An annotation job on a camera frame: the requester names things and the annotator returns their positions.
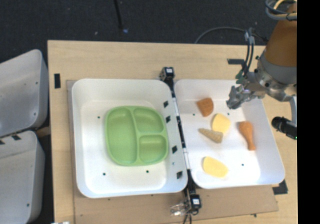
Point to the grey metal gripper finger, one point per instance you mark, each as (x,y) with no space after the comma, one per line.
(232,97)
(242,99)

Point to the orange chicken drumstick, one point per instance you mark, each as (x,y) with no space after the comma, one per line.
(247,131)

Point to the green divided plate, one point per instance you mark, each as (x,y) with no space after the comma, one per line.
(120,135)

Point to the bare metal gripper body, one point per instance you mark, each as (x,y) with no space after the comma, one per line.
(271,87)

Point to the black cylinder on white bracket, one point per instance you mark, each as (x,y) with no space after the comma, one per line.
(285,126)

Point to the orange bread slice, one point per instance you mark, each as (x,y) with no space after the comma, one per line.
(205,107)

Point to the white plastic tray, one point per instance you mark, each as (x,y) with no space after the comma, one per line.
(125,183)
(237,165)

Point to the thin black and white rod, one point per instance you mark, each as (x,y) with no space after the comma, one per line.
(180,127)

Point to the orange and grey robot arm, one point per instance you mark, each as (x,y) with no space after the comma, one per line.
(282,40)

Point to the yellow cheese slice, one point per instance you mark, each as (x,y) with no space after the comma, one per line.
(214,168)
(221,123)

